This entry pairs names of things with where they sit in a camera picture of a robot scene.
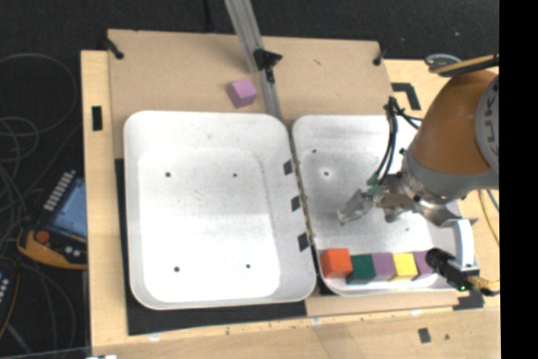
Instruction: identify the yellow cube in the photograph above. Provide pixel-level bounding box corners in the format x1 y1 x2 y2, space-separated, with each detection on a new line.
390 253 419 282

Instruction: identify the purple cube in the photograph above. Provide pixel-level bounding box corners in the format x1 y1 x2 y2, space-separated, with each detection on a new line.
371 252 398 282
413 251 436 281
227 77 258 109

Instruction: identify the black cylinder on white bracket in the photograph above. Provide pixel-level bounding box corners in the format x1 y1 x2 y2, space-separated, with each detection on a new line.
425 218 479 292

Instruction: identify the white plastic tray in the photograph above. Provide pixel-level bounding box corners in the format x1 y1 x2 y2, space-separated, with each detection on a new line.
290 113 481 298
123 109 318 311

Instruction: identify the green cube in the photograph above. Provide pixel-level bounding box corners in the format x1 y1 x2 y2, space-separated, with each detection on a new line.
345 254 377 285

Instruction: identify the orange cube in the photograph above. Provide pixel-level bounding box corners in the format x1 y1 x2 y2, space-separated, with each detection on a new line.
319 248 354 280

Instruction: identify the brown cardboard board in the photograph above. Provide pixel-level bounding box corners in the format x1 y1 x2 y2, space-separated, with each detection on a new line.
107 28 462 319

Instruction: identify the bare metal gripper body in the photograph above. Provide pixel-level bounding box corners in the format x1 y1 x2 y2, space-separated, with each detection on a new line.
371 172 462 228

